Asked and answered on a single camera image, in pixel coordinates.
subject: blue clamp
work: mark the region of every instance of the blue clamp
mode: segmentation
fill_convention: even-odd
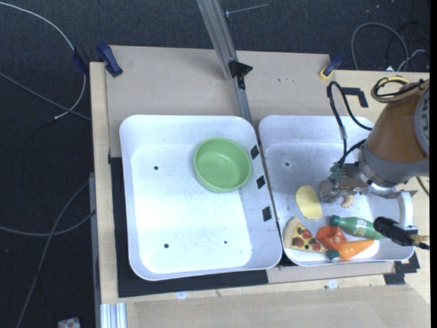
[[[333,74],[333,71],[340,67],[342,61],[342,55],[335,56],[334,60],[320,71],[319,77],[323,80],[329,79],[329,77]]]
[[[123,70],[118,66],[118,63],[115,60],[111,47],[109,47],[106,42],[101,42],[97,45],[96,49],[100,60],[107,64],[106,69],[113,77],[118,77],[123,73]]]

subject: green bowl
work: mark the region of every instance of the green bowl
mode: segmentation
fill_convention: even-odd
[[[194,153],[198,181],[213,192],[230,192],[243,186],[252,174],[251,160],[240,145],[222,137],[201,142]]]

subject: black floor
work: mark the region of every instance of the black floor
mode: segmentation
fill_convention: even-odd
[[[74,46],[96,59],[108,44],[211,48],[195,0],[0,0],[39,14],[60,28]],[[342,54],[340,68],[429,72],[429,0],[221,0],[238,50]],[[352,58],[354,39],[356,64]],[[393,30],[403,38],[412,61]],[[72,52],[54,27],[0,4],[0,72],[71,107],[82,87]],[[76,110],[90,116],[89,90]],[[60,113],[0,77],[0,226],[50,232],[69,199],[93,171],[91,122]],[[57,229],[89,213],[85,188]],[[94,326],[89,222],[59,236],[47,249],[32,296],[47,237],[0,230],[0,327],[56,327],[78,316]]]

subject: pizza slice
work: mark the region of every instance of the pizza slice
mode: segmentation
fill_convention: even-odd
[[[284,247],[290,249],[312,251],[322,254],[326,253],[326,250],[320,242],[315,239],[311,231],[308,230],[296,216],[292,217],[285,226],[283,244]]]

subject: toy carrot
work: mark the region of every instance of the toy carrot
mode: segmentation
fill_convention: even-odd
[[[350,259],[352,256],[365,251],[368,247],[370,247],[375,241],[373,239],[366,239],[365,241],[351,241],[340,244],[337,250],[328,250],[326,255],[329,260],[332,260],[336,257],[340,257],[343,259]]]

